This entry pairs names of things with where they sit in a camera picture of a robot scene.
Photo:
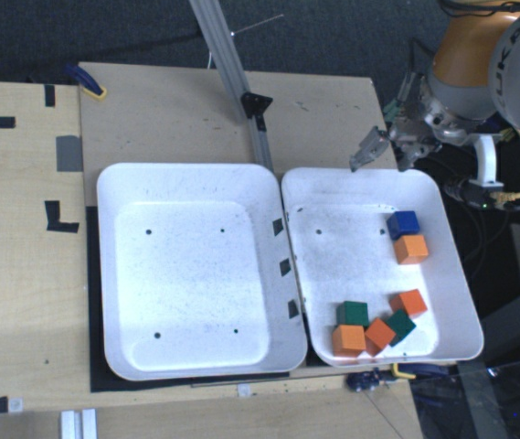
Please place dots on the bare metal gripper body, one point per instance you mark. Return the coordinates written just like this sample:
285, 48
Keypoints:
417, 131

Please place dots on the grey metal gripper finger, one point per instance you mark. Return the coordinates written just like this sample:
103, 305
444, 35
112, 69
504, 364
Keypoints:
408, 159
369, 149

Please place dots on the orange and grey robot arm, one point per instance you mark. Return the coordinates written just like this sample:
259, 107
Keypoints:
470, 48

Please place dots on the blue cube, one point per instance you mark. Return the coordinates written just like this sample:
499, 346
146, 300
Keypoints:
402, 223

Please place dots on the orange cube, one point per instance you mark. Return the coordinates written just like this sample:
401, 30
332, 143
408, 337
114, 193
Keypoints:
410, 302
348, 340
411, 249
379, 335

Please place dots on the white plastic tray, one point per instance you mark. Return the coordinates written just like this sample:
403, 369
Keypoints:
355, 263
191, 281

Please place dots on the green cube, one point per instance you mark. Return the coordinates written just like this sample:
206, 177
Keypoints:
353, 313
401, 325

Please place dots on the pale wood board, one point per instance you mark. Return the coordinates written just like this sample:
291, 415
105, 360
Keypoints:
172, 117

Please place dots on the black cylinder on white bracket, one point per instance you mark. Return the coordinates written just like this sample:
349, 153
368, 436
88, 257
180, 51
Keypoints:
486, 163

